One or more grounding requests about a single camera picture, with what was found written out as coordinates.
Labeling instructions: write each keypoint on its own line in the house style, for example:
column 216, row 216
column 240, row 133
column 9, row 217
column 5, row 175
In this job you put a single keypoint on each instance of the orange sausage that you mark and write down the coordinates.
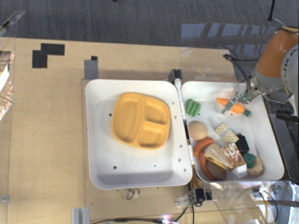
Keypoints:
column 202, row 144
column 202, row 164

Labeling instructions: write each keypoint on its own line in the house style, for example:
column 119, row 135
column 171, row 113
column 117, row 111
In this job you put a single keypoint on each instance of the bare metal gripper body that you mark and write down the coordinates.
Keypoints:
column 249, row 91

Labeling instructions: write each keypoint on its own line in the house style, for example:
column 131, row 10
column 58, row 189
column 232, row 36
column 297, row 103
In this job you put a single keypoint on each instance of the brown round biscuit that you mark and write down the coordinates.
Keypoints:
column 216, row 171

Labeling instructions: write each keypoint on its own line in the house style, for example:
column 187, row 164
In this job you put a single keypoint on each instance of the green broccoli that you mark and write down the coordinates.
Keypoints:
column 249, row 160

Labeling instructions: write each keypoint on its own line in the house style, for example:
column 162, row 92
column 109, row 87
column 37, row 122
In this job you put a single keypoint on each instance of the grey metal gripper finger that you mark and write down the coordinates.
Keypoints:
column 228, row 106

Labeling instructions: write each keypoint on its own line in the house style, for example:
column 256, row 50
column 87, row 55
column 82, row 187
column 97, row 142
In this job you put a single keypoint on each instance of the black cube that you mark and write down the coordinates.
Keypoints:
column 242, row 143

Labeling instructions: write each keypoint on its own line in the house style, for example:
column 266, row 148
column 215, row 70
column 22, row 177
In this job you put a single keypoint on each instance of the tan sandwich wedge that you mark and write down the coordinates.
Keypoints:
column 213, row 151

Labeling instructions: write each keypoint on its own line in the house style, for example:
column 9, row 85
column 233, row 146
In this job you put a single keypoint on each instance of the green ribbed toy vegetable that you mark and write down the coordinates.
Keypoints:
column 192, row 107

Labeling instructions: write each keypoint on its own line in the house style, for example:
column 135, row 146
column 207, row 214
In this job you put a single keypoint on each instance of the yellow patterned carton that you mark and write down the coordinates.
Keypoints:
column 226, row 133

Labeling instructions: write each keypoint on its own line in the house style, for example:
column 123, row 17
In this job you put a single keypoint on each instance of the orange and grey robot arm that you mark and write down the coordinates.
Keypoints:
column 271, row 55

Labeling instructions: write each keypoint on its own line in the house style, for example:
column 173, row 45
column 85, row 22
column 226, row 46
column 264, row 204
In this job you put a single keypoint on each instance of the brown and white carton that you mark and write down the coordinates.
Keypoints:
column 236, row 158

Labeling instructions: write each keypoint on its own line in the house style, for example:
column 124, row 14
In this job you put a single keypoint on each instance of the beige round bread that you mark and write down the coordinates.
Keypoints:
column 197, row 130

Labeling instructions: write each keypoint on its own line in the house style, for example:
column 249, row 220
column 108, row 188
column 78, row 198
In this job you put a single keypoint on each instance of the beige rubber band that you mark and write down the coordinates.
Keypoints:
column 130, row 194

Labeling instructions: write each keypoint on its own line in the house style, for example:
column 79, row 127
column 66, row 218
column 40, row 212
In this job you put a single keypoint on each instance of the thin black and white rod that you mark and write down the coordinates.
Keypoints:
column 182, row 112

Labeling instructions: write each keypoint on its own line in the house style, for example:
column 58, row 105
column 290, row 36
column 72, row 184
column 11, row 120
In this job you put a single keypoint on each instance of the beige toy pumpkin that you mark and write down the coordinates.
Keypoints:
column 257, row 168

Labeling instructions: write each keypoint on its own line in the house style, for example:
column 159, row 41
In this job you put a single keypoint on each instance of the orange divided plate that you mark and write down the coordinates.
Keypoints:
column 127, row 120

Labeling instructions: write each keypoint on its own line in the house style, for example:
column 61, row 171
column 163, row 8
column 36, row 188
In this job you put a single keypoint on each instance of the orange carrot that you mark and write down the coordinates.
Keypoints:
column 238, row 108

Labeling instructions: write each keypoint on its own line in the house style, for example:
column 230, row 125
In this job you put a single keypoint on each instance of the white plastic tray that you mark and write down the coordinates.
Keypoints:
column 140, row 169
column 259, row 134

